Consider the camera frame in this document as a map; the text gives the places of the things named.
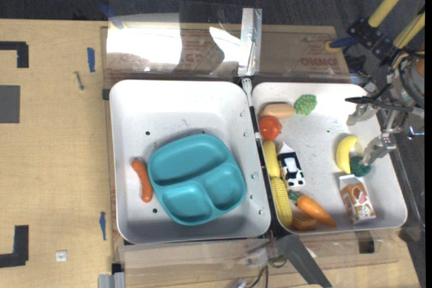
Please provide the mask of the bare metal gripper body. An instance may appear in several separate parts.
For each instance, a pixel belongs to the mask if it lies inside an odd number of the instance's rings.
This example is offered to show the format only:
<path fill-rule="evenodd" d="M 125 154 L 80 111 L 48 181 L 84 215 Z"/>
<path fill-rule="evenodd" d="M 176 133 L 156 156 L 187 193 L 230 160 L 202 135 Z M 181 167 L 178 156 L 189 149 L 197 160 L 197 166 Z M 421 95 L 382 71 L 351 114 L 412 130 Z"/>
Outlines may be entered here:
<path fill-rule="evenodd" d="M 425 135 L 425 78 L 420 74 L 388 74 L 383 100 L 396 107 L 384 109 L 383 131 L 409 139 Z"/>

